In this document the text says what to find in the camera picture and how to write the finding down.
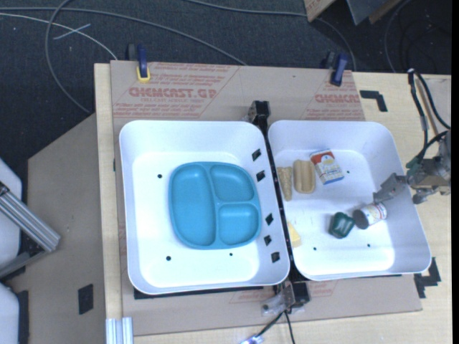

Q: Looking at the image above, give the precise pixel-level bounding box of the tan waffle cone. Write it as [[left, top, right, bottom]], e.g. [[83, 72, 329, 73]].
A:
[[275, 166, 295, 203]]

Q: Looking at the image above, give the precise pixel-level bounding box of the white can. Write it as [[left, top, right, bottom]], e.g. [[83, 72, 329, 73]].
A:
[[352, 201, 389, 231]]

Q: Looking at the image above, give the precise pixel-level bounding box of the brown cardboard board red print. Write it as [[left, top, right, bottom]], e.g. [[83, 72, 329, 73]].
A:
[[109, 59, 423, 337]]

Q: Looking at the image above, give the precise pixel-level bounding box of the tan hot dog bun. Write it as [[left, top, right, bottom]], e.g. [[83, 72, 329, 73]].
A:
[[292, 158, 317, 195]]

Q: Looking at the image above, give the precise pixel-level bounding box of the white plastic tray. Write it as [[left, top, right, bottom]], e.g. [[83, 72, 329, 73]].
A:
[[118, 119, 291, 296], [267, 119, 432, 282]]

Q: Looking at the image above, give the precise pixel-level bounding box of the black block with thin wires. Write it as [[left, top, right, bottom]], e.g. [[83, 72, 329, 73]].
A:
[[283, 281, 311, 315], [250, 100, 271, 127]]

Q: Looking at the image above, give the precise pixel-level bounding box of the green bell pepper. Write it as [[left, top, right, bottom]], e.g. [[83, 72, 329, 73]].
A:
[[327, 211, 356, 239]]

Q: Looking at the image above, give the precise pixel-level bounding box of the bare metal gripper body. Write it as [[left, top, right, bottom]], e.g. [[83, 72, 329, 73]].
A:
[[407, 131, 452, 195]]

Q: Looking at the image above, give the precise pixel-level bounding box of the blue divided plate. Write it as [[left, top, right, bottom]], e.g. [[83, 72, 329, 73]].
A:
[[167, 161, 262, 252]]

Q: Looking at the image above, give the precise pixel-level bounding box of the red and white carton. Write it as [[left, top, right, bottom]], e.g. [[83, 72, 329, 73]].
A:
[[309, 148, 346, 186]]

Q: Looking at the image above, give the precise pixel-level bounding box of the yellow cheese wedge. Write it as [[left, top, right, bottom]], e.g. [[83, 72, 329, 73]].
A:
[[285, 221, 303, 249]]

